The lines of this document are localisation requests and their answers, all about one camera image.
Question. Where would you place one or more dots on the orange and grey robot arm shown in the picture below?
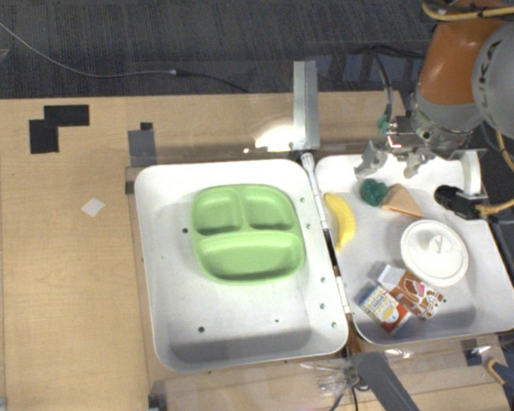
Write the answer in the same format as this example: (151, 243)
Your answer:
(450, 69)

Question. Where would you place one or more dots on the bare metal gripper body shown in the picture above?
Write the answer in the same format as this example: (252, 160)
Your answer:
(406, 134)

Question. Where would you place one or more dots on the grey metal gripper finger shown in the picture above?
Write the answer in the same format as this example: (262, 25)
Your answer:
(414, 164)
(370, 159)

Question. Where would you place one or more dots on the thin black and white rod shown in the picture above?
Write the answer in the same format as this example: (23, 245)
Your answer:
(316, 191)

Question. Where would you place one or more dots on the green broccoli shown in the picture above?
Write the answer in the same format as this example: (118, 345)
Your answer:
(372, 192)

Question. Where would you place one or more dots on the black cylinder on white bracket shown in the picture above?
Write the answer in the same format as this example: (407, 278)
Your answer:
(460, 202)

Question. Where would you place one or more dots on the brown and white carton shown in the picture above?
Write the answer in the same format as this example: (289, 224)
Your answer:
(417, 296)

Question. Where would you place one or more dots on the white round lidded bowl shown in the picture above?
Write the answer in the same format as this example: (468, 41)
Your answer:
(433, 253)

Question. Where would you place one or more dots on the green divided plate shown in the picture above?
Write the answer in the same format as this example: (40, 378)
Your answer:
(247, 249)

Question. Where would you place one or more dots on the white plastic tray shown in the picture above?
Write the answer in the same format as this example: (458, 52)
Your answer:
(248, 316)
(480, 280)

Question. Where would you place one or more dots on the yellow banana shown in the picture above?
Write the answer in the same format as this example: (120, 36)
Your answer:
(344, 220)

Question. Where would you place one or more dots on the tan pizza slice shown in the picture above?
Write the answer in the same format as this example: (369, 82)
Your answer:
(402, 202)

